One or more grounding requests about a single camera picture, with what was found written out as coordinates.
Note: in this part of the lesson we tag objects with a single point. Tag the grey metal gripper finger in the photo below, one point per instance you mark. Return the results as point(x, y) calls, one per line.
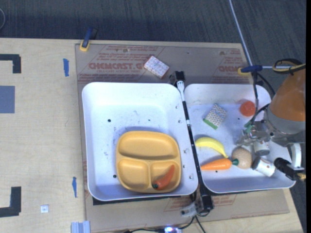
point(244, 141)

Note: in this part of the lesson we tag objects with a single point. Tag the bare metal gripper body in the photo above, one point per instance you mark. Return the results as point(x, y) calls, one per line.
point(262, 132)

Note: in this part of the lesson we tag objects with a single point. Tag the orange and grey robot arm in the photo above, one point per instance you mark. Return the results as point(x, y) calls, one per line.
point(289, 101)

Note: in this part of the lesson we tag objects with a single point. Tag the small white can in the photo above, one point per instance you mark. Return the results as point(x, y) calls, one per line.
point(262, 148)

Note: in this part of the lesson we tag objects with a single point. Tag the beige egg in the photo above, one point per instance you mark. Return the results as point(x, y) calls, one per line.
point(242, 158)

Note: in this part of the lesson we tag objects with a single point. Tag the orange cup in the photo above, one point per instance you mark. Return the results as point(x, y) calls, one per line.
point(247, 108)

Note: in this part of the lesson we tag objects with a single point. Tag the white can with red print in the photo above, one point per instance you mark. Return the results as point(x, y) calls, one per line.
point(264, 167)

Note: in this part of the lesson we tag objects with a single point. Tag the yellow banana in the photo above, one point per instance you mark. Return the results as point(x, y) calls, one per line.
point(211, 142)

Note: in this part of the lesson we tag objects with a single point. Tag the orange carrot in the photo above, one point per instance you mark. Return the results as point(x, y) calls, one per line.
point(216, 164)

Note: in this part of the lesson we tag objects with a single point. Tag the white patterned carton green edge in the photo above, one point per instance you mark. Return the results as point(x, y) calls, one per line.
point(215, 116)

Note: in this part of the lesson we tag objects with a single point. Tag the white plastic tray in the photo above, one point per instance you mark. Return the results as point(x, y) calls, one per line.
point(136, 105)
point(228, 181)

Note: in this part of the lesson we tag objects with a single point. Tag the thin black and white rod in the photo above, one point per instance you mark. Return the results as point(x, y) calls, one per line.
point(188, 124)

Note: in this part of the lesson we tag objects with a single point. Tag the orange chili pepper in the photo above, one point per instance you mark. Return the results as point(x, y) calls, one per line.
point(166, 178)

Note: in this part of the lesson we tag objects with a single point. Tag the brown cardboard board red print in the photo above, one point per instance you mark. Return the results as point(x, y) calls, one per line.
point(201, 59)

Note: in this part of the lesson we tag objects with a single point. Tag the yellow divided plate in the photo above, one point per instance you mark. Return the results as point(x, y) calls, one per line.
point(143, 147)

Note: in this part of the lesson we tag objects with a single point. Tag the white patterned carton orange edge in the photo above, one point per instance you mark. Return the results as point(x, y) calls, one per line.
point(156, 66)

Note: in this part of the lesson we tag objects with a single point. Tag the black cylinder on white bracket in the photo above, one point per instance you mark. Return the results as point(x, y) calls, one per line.
point(288, 167)

